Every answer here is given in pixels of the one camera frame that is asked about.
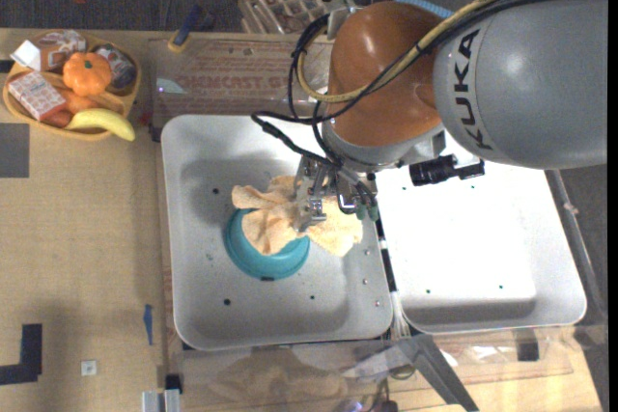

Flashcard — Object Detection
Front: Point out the orange carrot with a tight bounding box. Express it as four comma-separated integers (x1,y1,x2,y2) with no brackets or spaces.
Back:
56,88,103,115

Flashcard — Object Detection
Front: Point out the yellow banana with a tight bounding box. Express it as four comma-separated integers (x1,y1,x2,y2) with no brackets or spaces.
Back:
64,107,137,143

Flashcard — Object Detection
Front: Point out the orange toy pumpkin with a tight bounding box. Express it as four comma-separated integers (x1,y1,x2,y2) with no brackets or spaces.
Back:
62,51,114,98

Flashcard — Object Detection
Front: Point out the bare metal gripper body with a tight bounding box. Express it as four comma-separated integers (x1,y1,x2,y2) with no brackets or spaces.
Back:
294,153,379,211

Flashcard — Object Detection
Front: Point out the brown and white carton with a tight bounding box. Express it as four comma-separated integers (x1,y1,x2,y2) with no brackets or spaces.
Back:
9,29,88,73

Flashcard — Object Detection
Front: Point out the thin black and white rod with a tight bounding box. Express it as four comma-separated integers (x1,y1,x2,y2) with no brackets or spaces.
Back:
375,216,410,340

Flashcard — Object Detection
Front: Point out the black cylinder on white bracket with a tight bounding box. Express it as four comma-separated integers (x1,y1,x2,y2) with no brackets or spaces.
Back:
408,153,486,188

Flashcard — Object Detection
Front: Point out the teal bowl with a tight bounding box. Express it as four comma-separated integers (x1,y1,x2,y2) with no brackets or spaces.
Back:
222,206,312,283

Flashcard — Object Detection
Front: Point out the small printed can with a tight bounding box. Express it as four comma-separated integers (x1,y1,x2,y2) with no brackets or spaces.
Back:
93,43,138,90

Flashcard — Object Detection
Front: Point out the pale yellow cloth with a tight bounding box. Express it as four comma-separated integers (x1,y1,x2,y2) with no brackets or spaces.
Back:
230,174,365,259

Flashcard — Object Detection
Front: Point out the white and orange carton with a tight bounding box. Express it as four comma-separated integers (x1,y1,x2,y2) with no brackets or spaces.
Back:
7,70,68,123

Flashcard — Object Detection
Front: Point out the yellow divided plate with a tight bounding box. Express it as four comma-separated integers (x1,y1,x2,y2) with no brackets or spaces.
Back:
2,30,143,143

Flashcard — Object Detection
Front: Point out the brown cardboard board, red print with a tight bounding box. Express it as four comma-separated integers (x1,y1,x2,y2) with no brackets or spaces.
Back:
146,37,576,385

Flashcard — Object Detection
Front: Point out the white plastic tray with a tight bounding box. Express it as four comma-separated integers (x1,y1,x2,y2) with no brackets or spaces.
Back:
373,157,589,336
159,112,395,352

